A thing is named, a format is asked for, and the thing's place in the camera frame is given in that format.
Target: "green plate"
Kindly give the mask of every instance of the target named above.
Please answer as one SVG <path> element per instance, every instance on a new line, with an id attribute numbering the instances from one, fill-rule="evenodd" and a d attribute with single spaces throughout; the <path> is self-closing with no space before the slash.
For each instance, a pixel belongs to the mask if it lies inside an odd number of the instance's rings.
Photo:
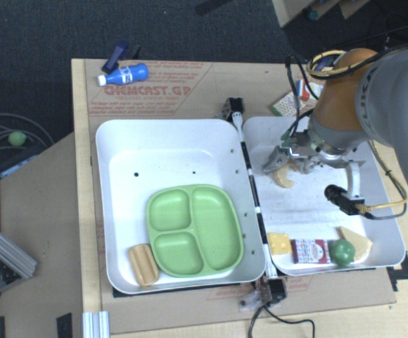
<path id="1" fill-rule="evenodd" d="M 223 273 L 243 255 L 237 214 L 227 193 L 195 184 L 155 193 L 146 208 L 148 233 L 160 269 L 175 277 Z"/>

